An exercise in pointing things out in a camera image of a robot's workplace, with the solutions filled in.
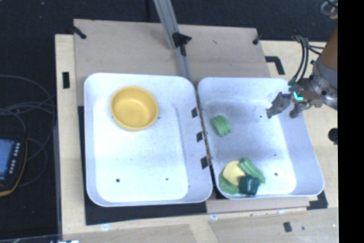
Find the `yellow toy object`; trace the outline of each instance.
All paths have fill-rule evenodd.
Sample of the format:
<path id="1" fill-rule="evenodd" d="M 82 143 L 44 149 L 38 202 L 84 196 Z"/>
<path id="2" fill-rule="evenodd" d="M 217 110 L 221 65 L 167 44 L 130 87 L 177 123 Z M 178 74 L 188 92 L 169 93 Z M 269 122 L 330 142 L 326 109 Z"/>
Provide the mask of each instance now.
<path id="1" fill-rule="evenodd" d="M 245 172 L 239 167 L 239 163 L 237 160 L 229 162 L 222 172 L 222 176 L 235 186 L 238 186 L 240 178 L 245 176 Z"/>
<path id="2" fill-rule="evenodd" d="M 111 97 L 111 114 L 122 128 L 131 131 L 151 126 L 158 117 L 158 103 L 154 96 L 141 87 L 124 87 Z"/>

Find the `wire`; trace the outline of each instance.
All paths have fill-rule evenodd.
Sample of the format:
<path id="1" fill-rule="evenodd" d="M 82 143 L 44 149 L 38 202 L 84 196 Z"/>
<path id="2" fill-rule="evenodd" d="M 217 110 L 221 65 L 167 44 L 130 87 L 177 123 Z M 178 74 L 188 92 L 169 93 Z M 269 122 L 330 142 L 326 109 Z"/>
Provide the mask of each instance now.
<path id="1" fill-rule="evenodd" d="M 29 180 L 27 182 L 24 182 L 24 183 L 21 183 L 21 184 L 18 184 L 18 187 L 24 187 L 24 186 L 28 186 L 34 182 L 36 182 L 42 175 L 43 173 L 45 172 L 46 168 L 47 168 L 47 164 L 48 164 L 48 154 L 47 152 L 45 151 L 43 145 L 41 143 L 39 143 L 37 140 L 34 140 L 34 139 L 31 139 L 31 138 L 28 138 L 27 139 L 28 141 L 31 141 L 33 143 L 35 143 L 36 145 L 38 145 L 41 149 L 41 151 L 43 152 L 44 154 L 44 159 L 45 159 L 45 162 L 43 163 L 43 168 L 42 170 L 38 173 L 38 175 L 33 178 L 32 180 Z"/>
<path id="2" fill-rule="evenodd" d="M 331 18 L 338 15 L 338 0 L 326 0 L 320 7 L 321 13 Z"/>
<path id="3" fill-rule="evenodd" d="M 48 155 L 47 155 L 47 152 L 45 150 L 45 147 L 48 145 L 48 142 L 52 137 L 54 124 L 55 124 L 55 104 L 54 104 L 54 101 L 53 101 L 55 96 L 50 95 L 50 93 L 43 86 L 41 86 L 39 83 L 37 83 L 37 82 L 35 82 L 35 81 L 31 80 L 31 79 L 25 78 L 25 77 L 15 76 L 15 75 L 0 75 L 0 79 L 14 79 L 14 80 L 26 81 L 26 82 L 38 87 L 47 96 L 47 98 L 45 100 L 41 101 L 41 102 L 33 102 L 33 101 L 20 102 L 20 103 L 17 103 L 17 104 L 7 106 L 7 107 L 5 107 L 3 109 L 0 109 L 0 117 L 1 116 L 3 116 L 3 117 L 4 116 L 5 117 L 8 117 L 8 116 L 15 117 L 20 122 L 20 124 L 22 126 L 24 136 L 26 136 L 26 141 L 32 142 L 32 143 L 39 146 L 38 151 L 36 151 L 32 155 L 28 156 L 27 162 L 34 159 L 35 157 L 37 157 L 41 152 L 43 152 L 43 154 L 44 154 L 45 162 L 43 164 L 43 168 L 42 168 L 41 172 L 37 175 L 37 177 L 30 180 L 29 182 L 22 183 L 22 184 L 18 185 L 18 186 L 28 186 L 28 185 L 32 184 L 33 182 L 37 181 L 42 176 L 42 174 L 46 170 L 46 166 L 48 164 Z M 39 142 L 36 139 L 30 138 L 28 136 L 29 133 L 27 132 L 26 124 L 23 121 L 23 119 L 20 117 L 20 115 L 29 113 L 29 112 L 31 112 L 33 110 L 41 110 L 43 112 L 46 112 L 46 113 L 50 114 L 51 118 L 52 118 L 51 128 L 50 128 L 50 130 L 49 130 L 49 132 L 48 132 L 48 134 L 47 134 L 47 136 L 45 138 L 45 141 L 43 143 Z"/>
<path id="4" fill-rule="evenodd" d="M 309 52 L 311 51 L 318 55 L 320 55 L 321 52 L 314 50 L 313 47 L 315 47 L 315 46 L 311 46 L 308 38 L 306 36 L 303 36 L 303 34 L 299 32 L 299 30 L 295 30 L 293 32 L 292 38 L 301 44 L 301 49 L 302 49 L 302 57 L 301 57 L 300 65 L 297 69 L 296 74 L 288 82 L 288 85 L 290 85 L 292 88 L 294 88 L 294 87 L 298 86 L 298 84 L 301 82 L 301 80 L 304 78 L 304 75 L 306 74 L 307 66 L 308 66 Z"/>
<path id="5" fill-rule="evenodd" d="M 321 46 L 313 46 L 313 45 L 310 45 L 311 48 L 315 48 L 315 49 L 324 49 L 325 47 L 321 47 Z"/>

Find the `black knob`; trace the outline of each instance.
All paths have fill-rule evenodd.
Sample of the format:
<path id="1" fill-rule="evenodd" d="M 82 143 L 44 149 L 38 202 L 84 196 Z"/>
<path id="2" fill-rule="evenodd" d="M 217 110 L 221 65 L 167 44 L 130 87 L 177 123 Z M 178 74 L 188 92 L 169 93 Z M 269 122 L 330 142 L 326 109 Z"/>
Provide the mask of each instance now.
<path id="1" fill-rule="evenodd" d="M 329 139 L 330 141 L 334 142 L 337 145 L 337 128 L 333 128 L 329 132 Z"/>

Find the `dark floor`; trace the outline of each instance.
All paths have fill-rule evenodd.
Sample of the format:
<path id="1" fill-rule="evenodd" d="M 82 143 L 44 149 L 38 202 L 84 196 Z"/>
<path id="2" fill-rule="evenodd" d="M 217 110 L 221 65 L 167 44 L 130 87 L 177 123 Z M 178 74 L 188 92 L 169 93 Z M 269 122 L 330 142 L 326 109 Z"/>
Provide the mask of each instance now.
<path id="1" fill-rule="evenodd" d="M 325 0 L 172 0 L 180 24 L 255 27 L 262 39 L 289 40 L 299 28 L 310 40 L 326 41 L 337 20 L 320 11 Z M 145 0 L 0 0 L 0 108 L 21 102 L 55 100 L 55 34 L 68 34 L 74 18 L 147 21 Z M 158 15 L 151 6 L 151 21 Z M 40 89 L 28 80 L 43 86 Z M 0 240 L 57 232 L 53 138 L 56 117 L 42 109 L 21 115 L 39 154 L 27 163 L 22 187 L 0 197 Z M 0 133 L 20 131 L 18 119 L 0 110 Z"/>

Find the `white tray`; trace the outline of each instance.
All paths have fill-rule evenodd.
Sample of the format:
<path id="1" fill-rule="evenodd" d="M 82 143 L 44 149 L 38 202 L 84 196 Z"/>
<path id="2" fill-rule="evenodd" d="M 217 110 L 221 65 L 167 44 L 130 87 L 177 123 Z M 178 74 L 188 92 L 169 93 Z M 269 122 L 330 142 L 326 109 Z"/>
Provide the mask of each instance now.
<path id="1" fill-rule="evenodd" d="M 127 131 L 113 120 L 111 95 L 139 86 L 156 98 L 153 125 Z M 84 84 L 86 188 L 103 207 L 198 203 L 212 193 L 206 146 L 190 81 L 178 76 L 95 73 Z"/>
<path id="2" fill-rule="evenodd" d="M 293 104 L 271 117 L 266 109 L 279 92 L 288 93 L 287 82 L 276 78 L 208 77 L 198 84 L 202 119 L 216 181 L 226 164 L 250 158 L 263 171 L 266 182 L 253 198 L 314 196 L 324 180 L 303 115 L 289 117 Z M 232 132 L 220 137 L 211 118 L 227 118 Z M 244 195 L 221 193 L 229 199 Z"/>

